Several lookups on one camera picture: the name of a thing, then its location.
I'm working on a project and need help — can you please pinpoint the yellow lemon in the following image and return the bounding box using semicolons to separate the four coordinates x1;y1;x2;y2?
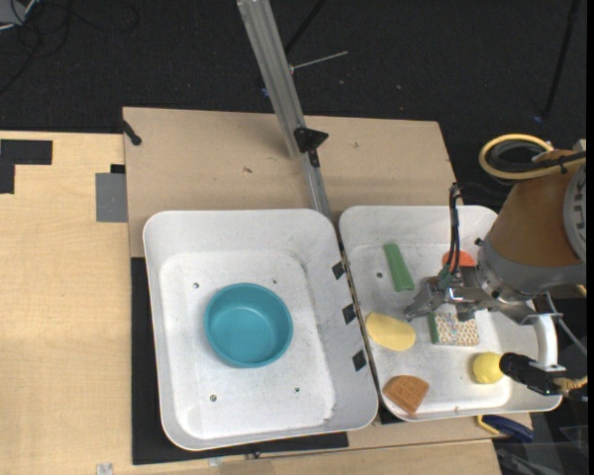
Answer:
470;351;507;386

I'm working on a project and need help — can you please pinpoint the yellow oval slice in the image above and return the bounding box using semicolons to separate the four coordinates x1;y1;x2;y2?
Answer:
364;311;418;353

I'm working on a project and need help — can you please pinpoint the long green bar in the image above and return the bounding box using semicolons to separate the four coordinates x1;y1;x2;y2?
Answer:
381;242;417;294

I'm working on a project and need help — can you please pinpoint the teal bowl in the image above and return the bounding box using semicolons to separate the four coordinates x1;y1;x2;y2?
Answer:
202;282;295;369

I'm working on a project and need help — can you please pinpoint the black cylinder on white bracket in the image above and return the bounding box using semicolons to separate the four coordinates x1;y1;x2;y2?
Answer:
498;312;568;398

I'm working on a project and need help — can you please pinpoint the orange round slice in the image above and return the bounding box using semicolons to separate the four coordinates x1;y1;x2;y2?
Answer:
441;249;477;269

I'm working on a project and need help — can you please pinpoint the brown cardboard board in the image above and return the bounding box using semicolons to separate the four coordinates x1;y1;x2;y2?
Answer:
122;106;534;459

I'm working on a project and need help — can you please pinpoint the white plastic tray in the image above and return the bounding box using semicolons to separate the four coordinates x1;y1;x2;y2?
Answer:
338;204;564;424
142;208;381;452

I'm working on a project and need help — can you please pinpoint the brown waffle piece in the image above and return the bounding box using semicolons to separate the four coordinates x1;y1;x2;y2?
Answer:
381;374;432;416

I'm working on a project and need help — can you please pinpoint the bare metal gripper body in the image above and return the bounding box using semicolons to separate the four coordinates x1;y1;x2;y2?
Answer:
443;263;537;325

